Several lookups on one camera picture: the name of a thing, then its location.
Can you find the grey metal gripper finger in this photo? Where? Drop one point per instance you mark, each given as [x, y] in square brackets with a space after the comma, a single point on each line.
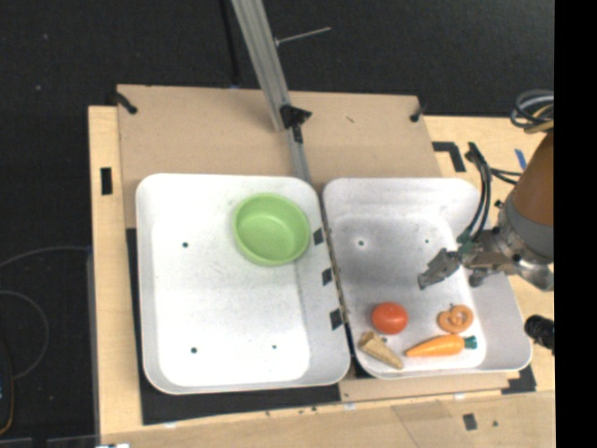
[437, 269]
[480, 277]

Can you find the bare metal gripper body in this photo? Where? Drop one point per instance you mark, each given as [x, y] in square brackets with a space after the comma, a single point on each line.
[503, 252]

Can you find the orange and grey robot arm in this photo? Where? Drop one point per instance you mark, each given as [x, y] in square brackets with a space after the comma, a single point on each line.
[536, 189]

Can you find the white plastic tray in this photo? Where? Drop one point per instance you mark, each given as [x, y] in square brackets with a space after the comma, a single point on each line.
[224, 306]
[396, 255]

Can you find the orange pretzel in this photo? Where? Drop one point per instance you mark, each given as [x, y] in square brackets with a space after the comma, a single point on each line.
[454, 320]

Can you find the red tomato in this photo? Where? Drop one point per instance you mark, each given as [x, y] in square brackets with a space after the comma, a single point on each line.
[389, 318]

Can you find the orange carrot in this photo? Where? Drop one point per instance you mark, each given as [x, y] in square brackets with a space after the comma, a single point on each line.
[438, 346]

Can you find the beige wedge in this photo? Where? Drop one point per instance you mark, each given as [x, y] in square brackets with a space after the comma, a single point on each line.
[380, 349]

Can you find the thin black and white rod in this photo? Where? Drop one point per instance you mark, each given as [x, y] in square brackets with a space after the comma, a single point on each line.
[333, 259]

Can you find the green bowl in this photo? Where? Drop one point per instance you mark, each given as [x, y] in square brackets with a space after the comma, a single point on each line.
[273, 231]

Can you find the brown cardboard board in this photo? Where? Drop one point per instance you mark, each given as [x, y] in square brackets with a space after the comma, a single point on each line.
[205, 129]

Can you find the black cylinder on white bracket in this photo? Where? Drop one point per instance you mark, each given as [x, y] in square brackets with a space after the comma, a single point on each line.
[541, 330]

